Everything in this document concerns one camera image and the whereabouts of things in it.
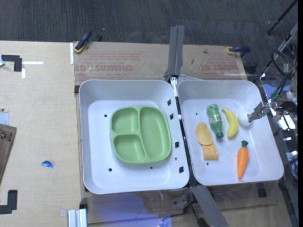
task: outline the white tray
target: white tray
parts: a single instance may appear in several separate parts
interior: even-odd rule
[[[193,174],[203,185],[223,185],[278,180],[284,167],[267,117],[254,120],[249,126],[239,124],[234,138],[227,138],[228,121],[221,108],[224,106],[236,115],[240,110],[253,112],[261,102],[260,92],[249,81],[182,81],[178,95],[185,134],[192,162]],[[206,107],[217,104],[223,121],[224,137],[217,140],[212,130]],[[217,160],[204,160],[201,145],[195,137],[195,126],[205,122],[219,153]],[[237,152],[241,141],[246,140],[249,159],[243,177],[237,177]]]
[[[187,158],[170,84],[160,80],[89,80],[81,85],[79,97],[83,179],[90,192],[177,189],[188,183]],[[166,159],[130,164],[115,155],[110,137],[111,115],[120,107],[133,105],[155,106],[166,115],[172,142]]]

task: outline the plastic bottle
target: plastic bottle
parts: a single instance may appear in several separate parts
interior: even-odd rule
[[[207,106],[206,108],[209,123],[212,127],[212,129],[216,133],[216,137],[218,139],[223,138],[223,133],[222,133],[222,119],[219,113],[219,107],[216,104],[212,104]]]

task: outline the white ball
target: white ball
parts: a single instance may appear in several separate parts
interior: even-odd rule
[[[248,121],[248,114],[250,114],[248,111],[246,110],[241,110],[238,114],[238,121],[240,124],[244,125],[244,126],[248,126],[250,125],[252,122]]]

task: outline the bottle label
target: bottle label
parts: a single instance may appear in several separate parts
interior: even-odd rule
[[[212,117],[209,118],[209,123],[212,124],[214,122],[222,121],[221,116],[218,114],[213,115]]]

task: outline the toy banana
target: toy banana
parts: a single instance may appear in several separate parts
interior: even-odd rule
[[[227,110],[225,107],[222,107],[222,111],[225,113],[228,120],[228,131],[227,137],[233,137],[238,131],[238,119],[234,112]]]

